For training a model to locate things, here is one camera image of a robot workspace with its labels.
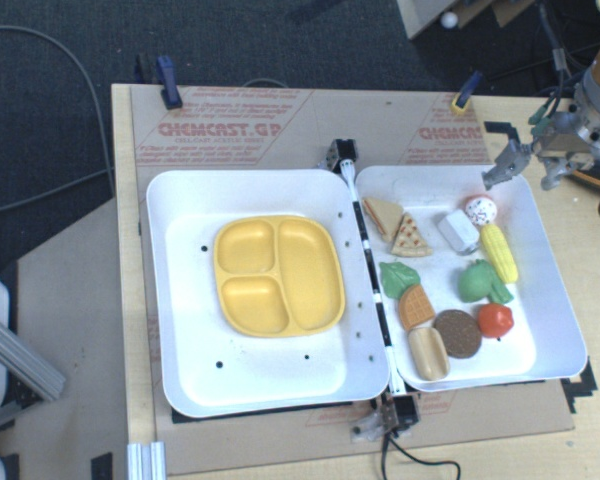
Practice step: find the tan toy sandwich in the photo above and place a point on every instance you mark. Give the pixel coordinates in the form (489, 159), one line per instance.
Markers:
(384, 215)

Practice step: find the white plastic tray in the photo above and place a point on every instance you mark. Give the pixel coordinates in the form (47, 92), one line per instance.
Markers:
(190, 268)
(540, 328)

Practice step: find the white sprinkled toy doughnut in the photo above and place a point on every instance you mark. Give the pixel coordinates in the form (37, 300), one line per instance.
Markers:
(481, 210)

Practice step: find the yellow toy corn cob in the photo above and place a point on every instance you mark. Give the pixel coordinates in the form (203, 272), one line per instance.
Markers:
(499, 253)

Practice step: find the tan toy hot dog bun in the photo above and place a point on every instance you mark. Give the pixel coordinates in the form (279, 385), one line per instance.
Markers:
(428, 354)

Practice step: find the white toy carton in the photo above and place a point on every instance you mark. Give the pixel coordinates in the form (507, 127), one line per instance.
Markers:
(457, 230)

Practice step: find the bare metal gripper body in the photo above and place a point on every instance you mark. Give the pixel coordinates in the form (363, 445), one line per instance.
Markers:
(565, 143)

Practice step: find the red toy tomato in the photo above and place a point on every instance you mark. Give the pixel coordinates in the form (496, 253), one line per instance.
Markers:
(495, 320)

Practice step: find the green toy broccoli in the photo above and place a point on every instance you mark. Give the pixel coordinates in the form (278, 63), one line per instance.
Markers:
(477, 282)

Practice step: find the orange toy waffle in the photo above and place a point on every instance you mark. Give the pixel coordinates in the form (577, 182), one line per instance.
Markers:
(416, 308)

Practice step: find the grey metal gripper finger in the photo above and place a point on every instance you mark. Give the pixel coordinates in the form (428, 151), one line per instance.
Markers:
(507, 163)
(555, 170)

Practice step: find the toy pizza slice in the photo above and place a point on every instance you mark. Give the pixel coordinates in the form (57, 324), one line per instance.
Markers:
(409, 240)

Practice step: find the brown toy burger patty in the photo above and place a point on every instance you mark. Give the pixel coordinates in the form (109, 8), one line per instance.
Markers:
(457, 334)

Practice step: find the green toy lettuce leaf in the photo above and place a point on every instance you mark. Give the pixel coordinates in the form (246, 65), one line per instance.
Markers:
(397, 278)

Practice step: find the yellow divided plate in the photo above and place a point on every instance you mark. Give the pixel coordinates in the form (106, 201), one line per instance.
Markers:
(305, 268)

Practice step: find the thin black and white rod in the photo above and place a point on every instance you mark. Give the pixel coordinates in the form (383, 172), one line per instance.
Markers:
(375, 288)

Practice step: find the brown cardboard board red print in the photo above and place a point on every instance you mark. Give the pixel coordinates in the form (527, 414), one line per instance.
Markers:
(300, 113)

